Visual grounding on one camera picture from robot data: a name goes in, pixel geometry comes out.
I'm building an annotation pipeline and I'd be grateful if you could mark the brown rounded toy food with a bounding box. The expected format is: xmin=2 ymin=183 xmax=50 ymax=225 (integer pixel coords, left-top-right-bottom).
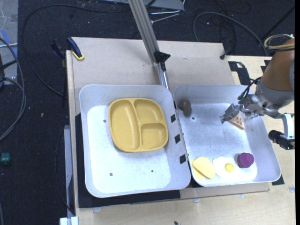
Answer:
xmin=178 ymin=98 xmax=193 ymax=117

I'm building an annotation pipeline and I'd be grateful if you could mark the white plastic tray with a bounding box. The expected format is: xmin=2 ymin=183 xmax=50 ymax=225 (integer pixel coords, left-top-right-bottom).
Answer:
xmin=173 ymin=84 xmax=282 ymax=188
xmin=79 ymin=84 xmax=192 ymax=199

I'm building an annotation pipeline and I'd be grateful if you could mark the brown cardboard board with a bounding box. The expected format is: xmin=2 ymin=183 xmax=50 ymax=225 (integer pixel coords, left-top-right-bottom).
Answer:
xmin=70 ymin=37 xmax=270 ymax=199

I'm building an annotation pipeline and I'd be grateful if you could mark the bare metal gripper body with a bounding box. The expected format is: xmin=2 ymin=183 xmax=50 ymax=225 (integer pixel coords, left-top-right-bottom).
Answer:
xmin=239 ymin=93 xmax=281 ymax=120

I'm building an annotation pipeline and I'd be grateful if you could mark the black cylinder on white bracket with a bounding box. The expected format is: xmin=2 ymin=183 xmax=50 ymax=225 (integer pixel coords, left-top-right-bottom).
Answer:
xmin=268 ymin=112 xmax=295 ymax=150

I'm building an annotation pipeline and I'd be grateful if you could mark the white and yellow fried egg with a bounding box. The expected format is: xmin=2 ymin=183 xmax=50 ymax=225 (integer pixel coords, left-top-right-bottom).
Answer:
xmin=212 ymin=156 xmax=239 ymax=180

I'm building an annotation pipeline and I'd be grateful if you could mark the toy pizza slice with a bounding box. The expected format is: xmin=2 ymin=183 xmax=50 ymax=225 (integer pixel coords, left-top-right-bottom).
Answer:
xmin=227 ymin=112 xmax=245 ymax=130

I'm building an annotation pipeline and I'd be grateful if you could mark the yellow divided plate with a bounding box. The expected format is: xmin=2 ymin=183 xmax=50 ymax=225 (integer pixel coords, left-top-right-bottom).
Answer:
xmin=108 ymin=97 xmax=170 ymax=153

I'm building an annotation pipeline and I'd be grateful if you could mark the yellow round cheese slice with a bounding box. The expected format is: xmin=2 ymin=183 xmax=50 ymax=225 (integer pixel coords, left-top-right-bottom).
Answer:
xmin=190 ymin=159 xmax=207 ymax=180
xmin=194 ymin=156 xmax=217 ymax=180

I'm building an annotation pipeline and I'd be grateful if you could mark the purple toy cupcake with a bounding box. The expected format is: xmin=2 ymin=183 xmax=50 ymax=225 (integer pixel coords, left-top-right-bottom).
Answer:
xmin=237 ymin=152 xmax=255 ymax=169

